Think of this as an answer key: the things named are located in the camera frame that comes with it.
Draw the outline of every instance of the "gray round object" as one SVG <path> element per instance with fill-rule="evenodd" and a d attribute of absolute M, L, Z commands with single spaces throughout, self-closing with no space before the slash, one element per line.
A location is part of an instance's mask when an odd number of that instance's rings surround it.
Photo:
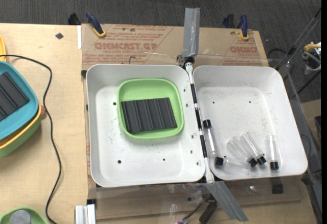
<path fill-rule="evenodd" d="M 10 224 L 31 224 L 31 216 L 26 210 L 17 210 L 11 215 Z"/>

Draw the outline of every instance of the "white plastic tray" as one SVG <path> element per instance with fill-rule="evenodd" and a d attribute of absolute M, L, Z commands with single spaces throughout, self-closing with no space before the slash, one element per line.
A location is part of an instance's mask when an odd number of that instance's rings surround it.
<path fill-rule="evenodd" d="M 273 134 L 279 150 L 279 170 L 269 163 L 257 165 L 250 175 L 223 170 L 212 172 L 223 180 L 300 175 L 308 161 L 281 75 L 270 67 L 200 66 L 194 83 L 202 120 L 210 119 L 214 137 L 223 156 L 233 136 L 250 132 L 265 151 L 264 140 Z"/>
<path fill-rule="evenodd" d="M 135 78 L 164 78 L 179 91 L 184 127 L 173 137 L 135 139 L 120 128 L 117 93 Z M 195 182 L 204 159 L 187 73 L 174 65 L 98 64 L 86 74 L 91 175 L 102 187 Z"/>

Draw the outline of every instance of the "green tray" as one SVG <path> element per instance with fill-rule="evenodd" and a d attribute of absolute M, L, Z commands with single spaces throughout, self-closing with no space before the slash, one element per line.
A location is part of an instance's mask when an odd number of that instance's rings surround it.
<path fill-rule="evenodd" d="M 177 127 L 172 129 L 130 133 L 126 129 L 121 102 L 140 99 L 169 98 Z M 184 126 L 183 108 L 176 86 L 166 80 L 157 78 L 132 79 L 123 82 L 118 89 L 118 116 L 126 135 L 139 139 L 156 139 L 178 134 Z"/>
<path fill-rule="evenodd" d="M 6 212 L 3 215 L 0 215 L 0 224 L 10 224 L 10 217 L 17 210 L 26 210 L 31 216 L 32 224 L 49 224 L 47 219 L 43 217 L 37 210 L 27 206 L 18 207 Z"/>

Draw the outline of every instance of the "green plastic container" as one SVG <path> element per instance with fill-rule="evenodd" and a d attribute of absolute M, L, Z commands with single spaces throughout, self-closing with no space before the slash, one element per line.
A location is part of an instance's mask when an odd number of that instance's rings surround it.
<path fill-rule="evenodd" d="M 126 129 L 121 102 L 136 101 L 140 99 L 169 98 L 177 127 L 147 132 L 130 133 Z M 183 108 L 176 86 L 160 78 L 132 79 L 123 82 L 118 89 L 118 115 L 120 124 L 126 135 L 139 139 L 156 139 L 171 137 L 178 134 L 184 126 Z"/>
<path fill-rule="evenodd" d="M 0 224 L 10 224 L 10 217 L 17 210 L 27 211 L 31 216 L 32 224 L 49 224 L 47 219 L 45 217 L 43 217 L 37 210 L 35 210 L 31 207 L 27 207 L 27 206 L 18 207 L 18 208 L 15 208 L 15 209 L 12 209 L 12 210 L 6 212 L 3 215 L 0 215 Z"/>

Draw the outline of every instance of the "wooden table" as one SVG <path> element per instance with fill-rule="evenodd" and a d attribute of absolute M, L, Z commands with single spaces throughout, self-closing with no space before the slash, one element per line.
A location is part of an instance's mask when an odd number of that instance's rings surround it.
<path fill-rule="evenodd" d="M 81 77 L 82 53 L 78 49 L 76 26 L 0 23 L 7 54 L 22 55 L 47 64 L 53 71 L 46 106 L 53 119 L 54 142 L 62 161 L 63 174 L 49 206 L 57 223 L 74 223 L 74 208 L 88 199 L 84 88 Z M 32 62 L 7 58 L 42 100 L 49 72 Z M 45 205 L 58 175 L 58 162 L 50 138 L 50 121 L 22 146 L 0 158 L 0 214 L 18 206 L 30 206 L 45 215 Z M 242 207 L 249 223 L 314 223 L 315 216 L 305 185 L 299 181 L 297 197 L 283 203 Z M 198 223 L 197 215 L 190 223 Z M 182 218 L 187 213 L 174 216 Z M 99 223 L 170 223 L 171 215 L 115 218 Z M 239 223 L 229 220 L 222 209 L 211 223 Z"/>

